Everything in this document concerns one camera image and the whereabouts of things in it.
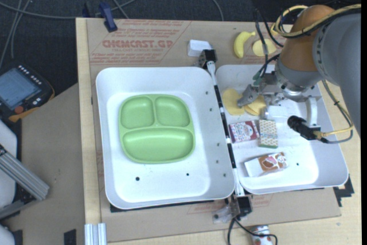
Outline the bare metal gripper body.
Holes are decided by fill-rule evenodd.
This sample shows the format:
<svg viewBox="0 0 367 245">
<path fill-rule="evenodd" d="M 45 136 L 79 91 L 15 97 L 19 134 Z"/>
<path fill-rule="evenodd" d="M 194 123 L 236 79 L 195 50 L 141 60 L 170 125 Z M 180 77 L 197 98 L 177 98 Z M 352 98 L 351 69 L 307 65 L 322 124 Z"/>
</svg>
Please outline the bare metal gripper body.
<svg viewBox="0 0 367 245">
<path fill-rule="evenodd" d="M 301 72 L 271 72 L 260 75 L 256 79 L 256 86 L 257 92 L 264 96 L 304 102 L 307 99 L 305 93 L 314 88 L 311 82 Z"/>
</svg>

